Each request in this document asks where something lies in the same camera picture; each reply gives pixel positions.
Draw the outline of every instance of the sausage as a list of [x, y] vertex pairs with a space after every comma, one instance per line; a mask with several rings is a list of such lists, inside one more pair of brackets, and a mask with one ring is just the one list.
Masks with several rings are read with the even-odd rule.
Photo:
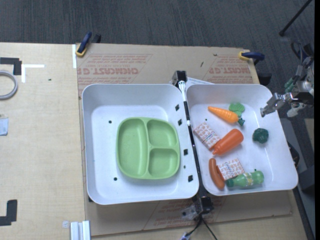
[[225, 181], [223, 180], [223, 178], [221, 178], [221, 172], [218, 173], [217, 161], [214, 158], [211, 158], [209, 160], [209, 172], [211, 179], [213, 180], [216, 187], [220, 190], [223, 190], [225, 188]]

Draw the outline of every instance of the green bottle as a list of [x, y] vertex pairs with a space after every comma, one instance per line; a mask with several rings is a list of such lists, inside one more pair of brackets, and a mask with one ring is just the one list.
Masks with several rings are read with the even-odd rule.
[[256, 170], [254, 172], [245, 172], [243, 174], [238, 175], [235, 178], [230, 178], [225, 181], [228, 187], [240, 186], [247, 187], [255, 184], [261, 184], [264, 182], [265, 176], [260, 170]]

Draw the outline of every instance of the blue clamp handle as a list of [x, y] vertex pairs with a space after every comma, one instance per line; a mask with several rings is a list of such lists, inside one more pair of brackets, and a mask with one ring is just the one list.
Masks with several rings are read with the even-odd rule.
[[249, 59], [255, 59], [258, 61], [263, 61], [265, 59], [265, 55], [259, 52], [242, 52], [241, 55], [243, 57], [246, 57]]
[[91, 36], [92, 36], [92, 32], [91, 31], [88, 31], [85, 34], [85, 36], [84, 36], [84, 38], [83, 38], [83, 40], [82, 40], [82, 42], [81, 42], [81, 44], [79, 46], [79, 49], [77, 50], [77, 53], [81, 54], [84, 51], [84, 49], [86, 48], [86, 45], [89, 42], [89, 39], [91, 38]]

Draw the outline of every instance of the cardboard sheet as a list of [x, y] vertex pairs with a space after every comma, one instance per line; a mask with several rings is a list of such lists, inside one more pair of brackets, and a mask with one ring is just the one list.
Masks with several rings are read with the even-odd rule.
[[[171, 47], [127, 44], [90, 44], [84, 57], [76, 59], [80, 107], [85, 219], [91, 235], [156, 230], [194, 225], [182, 219], [190, 199], [98, 205], [90, 201], [86, 186], [86, 160], [81, 94], [90, 84], [167, 84], [175, 71], [216, 84], [257, 84], [253, 61], [240, 60], [242, 48]], [[211, 196], [214, 210], [208, 223], [288, 215], [287, 191]]]

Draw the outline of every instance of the wooden table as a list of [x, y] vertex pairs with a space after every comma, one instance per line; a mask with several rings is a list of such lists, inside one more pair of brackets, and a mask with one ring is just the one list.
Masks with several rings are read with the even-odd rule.
[[[0, 43], [0, 57], [45, 65], [26, 68], [24, 83], [17, 76], [17, 93], [0, 100], [0, 116], [9, 118], [8, 134], [0, 136], [0, 216], [6, 215], [8, 200], [18, 202], [17, 221], [0, 226], [1, 239], [69, 239], [69, 229], [63, 223], [86, 219], [78, 81], [72, 49], [70, 44]], [[12, 70], [7, 65], [0, 65], [0, 69]], [[0, 76], [0, 89], [4, 82]], [[290, 215], [220, 222], [210, 228], [221, 240], [307, 239], [291, 190], [288, 196]], [[192, 228], [95, 239], [176, 240]], [[192, 239], [213, 238], [201, 225]]]

